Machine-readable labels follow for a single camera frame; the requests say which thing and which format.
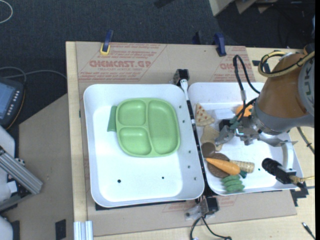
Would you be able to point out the green toy pea pod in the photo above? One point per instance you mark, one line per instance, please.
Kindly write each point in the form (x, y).
(232, 183)

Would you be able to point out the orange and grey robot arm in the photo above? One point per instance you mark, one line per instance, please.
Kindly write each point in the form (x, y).
(282, 94)

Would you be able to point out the large brown round biscuit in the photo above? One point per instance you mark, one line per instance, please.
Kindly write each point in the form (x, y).
(216, 172)

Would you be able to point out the orange toy fruit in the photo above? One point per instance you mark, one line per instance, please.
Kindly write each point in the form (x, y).
(241, 110)

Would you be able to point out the green divided plate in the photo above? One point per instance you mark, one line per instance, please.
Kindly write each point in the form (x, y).
(147, 126)

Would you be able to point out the pale yellow toy corn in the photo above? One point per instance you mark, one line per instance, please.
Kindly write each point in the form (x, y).
(246, 166)

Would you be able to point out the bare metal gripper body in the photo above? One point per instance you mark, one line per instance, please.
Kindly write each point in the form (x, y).
(251, 129)

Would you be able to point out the orange toy carrot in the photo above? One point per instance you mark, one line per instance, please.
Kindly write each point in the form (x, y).
(225, 165)

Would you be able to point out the beige toy biscuit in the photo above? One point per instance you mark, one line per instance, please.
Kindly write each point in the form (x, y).
(209, 134)

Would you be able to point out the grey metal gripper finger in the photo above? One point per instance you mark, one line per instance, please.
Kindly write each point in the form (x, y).
(224, 134)
(249, 140)

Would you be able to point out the thin black and white rod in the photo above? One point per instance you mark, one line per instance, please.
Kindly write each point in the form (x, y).
(190, 109)

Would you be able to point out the toy pizza slice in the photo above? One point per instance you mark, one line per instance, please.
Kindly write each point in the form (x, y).
(202, 116)

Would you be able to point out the black pen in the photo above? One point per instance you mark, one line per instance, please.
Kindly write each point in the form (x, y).
(308, 230)

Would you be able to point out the small brown round biscuit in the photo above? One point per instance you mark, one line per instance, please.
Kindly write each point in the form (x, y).
(208, 149)

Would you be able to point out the black cylinder on white bracket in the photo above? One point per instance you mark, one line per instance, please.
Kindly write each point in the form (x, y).
(277, 170)

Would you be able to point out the small white carton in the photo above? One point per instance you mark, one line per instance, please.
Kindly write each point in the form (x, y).
(223, 114)

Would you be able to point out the white plastic tray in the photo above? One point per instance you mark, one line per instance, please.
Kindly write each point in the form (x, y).
(252, 181)
(140, 179)

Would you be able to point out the brown cardboard board red print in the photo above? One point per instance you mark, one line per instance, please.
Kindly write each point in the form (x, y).
(155, 59)

